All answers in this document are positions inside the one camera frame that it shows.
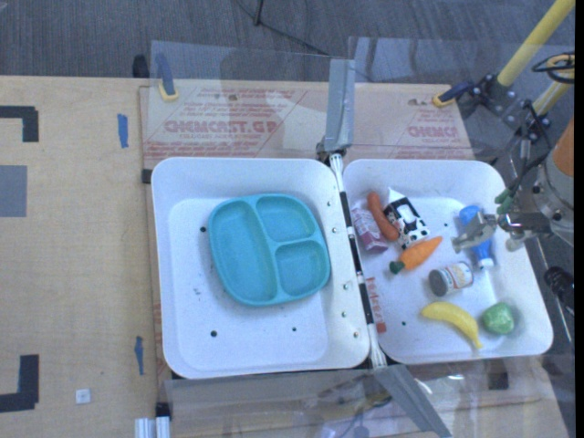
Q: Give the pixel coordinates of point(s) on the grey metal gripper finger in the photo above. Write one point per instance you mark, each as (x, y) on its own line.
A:
(515, 243)
(474, 232)

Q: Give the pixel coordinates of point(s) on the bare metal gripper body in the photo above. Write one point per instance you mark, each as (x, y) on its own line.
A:
(538, 222)

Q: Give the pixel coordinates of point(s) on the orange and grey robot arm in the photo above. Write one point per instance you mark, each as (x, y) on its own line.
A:
(565, 153)

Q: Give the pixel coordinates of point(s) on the blue and white bottle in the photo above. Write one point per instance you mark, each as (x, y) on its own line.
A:
(483, 251)

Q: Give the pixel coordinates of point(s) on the small white labelled can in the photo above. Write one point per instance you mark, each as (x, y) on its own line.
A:
(454, 278)

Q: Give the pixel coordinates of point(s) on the orange carrot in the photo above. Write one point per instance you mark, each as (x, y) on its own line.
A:
(420, 253)

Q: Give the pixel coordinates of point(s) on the white plastic tray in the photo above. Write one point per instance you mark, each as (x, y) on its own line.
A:
(438, 180)
(191, 263)

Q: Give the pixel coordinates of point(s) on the black and white milk carton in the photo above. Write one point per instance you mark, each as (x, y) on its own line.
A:
(408, 222)

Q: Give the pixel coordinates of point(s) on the green toy vegetable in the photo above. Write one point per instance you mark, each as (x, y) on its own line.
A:
(498, 319)

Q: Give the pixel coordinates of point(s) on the yellow banana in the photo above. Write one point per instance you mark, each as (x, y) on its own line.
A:
(451, 316)

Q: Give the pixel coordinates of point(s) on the orange-red toy sausage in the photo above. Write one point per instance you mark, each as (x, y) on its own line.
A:
(382, 215)

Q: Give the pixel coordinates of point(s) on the pink and white packet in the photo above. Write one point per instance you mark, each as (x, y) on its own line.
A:
(367, 233)

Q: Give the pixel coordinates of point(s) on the thin black and white rod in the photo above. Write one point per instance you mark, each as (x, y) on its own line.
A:
(347, 219)

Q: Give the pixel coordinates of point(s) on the blue divided plate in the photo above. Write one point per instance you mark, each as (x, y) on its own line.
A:
(269, 249)

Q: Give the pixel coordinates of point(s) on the brown cardboard board red print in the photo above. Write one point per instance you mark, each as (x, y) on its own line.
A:
(255, 121)

